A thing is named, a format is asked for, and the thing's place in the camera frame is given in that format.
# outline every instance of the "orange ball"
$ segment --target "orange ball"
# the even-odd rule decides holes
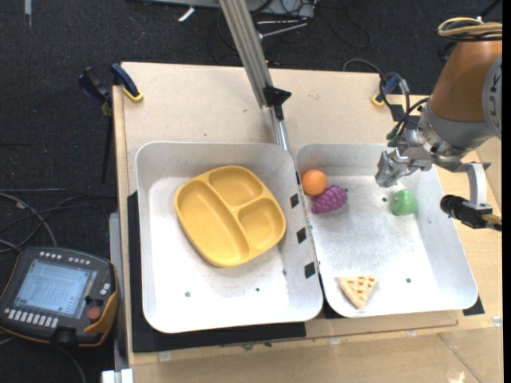
[[[328,186],[327,176],[318,169],[307,170],[302,176],[302,188],[308,195],[320,195]]]

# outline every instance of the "white tray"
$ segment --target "white tray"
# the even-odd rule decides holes
[[[287,221],[278,246],[232,268],[203,259],[178,223],[177,188],[213,168],[238,164],[268,187]],[[276,144],[153,142],[137,153],[143,309],[164,333],[303,322],[323,306],[317,262],[306,234],[295,164]]]
[[[349,318],[472,306],[477,286],[454,222],[439,207],[444,193],[436,170],[415,172],[392,188],[381,188],[374,174],[386,149],[378,144],[310,144],[297,153],[300,175],[321,169],[329,184],[346,188],[348,194],[340,210],[309,213],[326,300]],[[417,198],[418,211],[397,216],[390,201],[403,188]],[[305,196],[308,211],[313,201]],[[349,302],[337,280],[358,274],[379,276],[363,310]]]

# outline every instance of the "purple grape toy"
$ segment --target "purple grape toy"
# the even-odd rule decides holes
[[[338,210],[346,204],[347,200],[346,191],[337,184],[332,184],[317,197],[312,205],[312,212],[318,214]]]

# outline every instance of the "toy pizza slice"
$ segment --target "toy pizza slice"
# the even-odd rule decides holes
[[[373,274],[353,277],[338,277],[344,294],[357,308],[362,309],[374,288],[378,277]]]

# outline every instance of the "device screen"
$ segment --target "device screen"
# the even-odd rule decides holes
[[[97,271],[35,259],[14,303],[69,318],[80,318],[81,299],[96,278]]]

